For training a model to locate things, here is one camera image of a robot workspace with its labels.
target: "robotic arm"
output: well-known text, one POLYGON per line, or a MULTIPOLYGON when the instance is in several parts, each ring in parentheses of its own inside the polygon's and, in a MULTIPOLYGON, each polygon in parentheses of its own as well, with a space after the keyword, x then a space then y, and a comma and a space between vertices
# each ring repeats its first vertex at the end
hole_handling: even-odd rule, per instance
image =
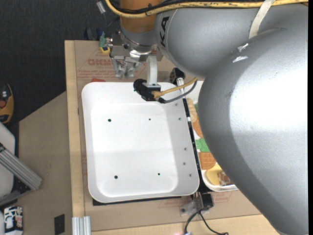
MULTIPOLYGON (((120 7, 131 14, 161 1, 120 0, 120 7)), ((259 10, 193 7, 142 19, 121 15, 111 57, 120 77, 132 76, 146 61, 154 67, 164 55, 204 78, 199 119, 215 159, 280 234, 306 235, 308 7, 259 10), (255 30, 257 14, 263 20, 255 30)), ((152 84, 157 86, 153 77, 146 86, 152 84)))

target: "black floor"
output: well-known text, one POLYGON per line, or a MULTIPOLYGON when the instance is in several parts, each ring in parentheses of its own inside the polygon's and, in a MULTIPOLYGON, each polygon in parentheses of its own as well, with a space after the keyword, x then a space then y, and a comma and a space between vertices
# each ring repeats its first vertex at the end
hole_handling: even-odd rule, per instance
MULTIPOLYGON (((108 23, 115 17, 107 9, 108 23)), ((95 0, 0 0, 0 81, 13 89, 13 123, 66 90, 64 40, 104 26, 95 0)))

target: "cardboard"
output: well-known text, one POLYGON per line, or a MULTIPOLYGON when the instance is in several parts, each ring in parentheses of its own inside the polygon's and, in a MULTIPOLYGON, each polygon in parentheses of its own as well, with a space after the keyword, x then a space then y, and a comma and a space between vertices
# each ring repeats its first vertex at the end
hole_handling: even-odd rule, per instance
MULTIPOLYGON (((87 83, 95 80, 132 82, 137 78, 146 79, 147 71, 146 65, 143 65, 135 72, 134 78, 119 80, 115 78, 110 58, 102 54, 101 50, 99 50, 98 41, 74 42, 85 215, 91 218, 92 231, 185 222, 188 216, 181 216, 179 207, 188 203, 191 200, 190 196, 100 206, 93 205, 93 199, 88 190, 86 141, 81 91, 87 83)), ((174 67, 174 64, 163 57, 162 61, 158 62, 158 82, 167 81, 174 67)), ((191 79, 192 77, 187 75, 185 81, 191 79)), ((238 190, 213 192, 212 197, 215 206, 209 212, 205 213, 204 217, 207 219, 260 214, 238 190)))

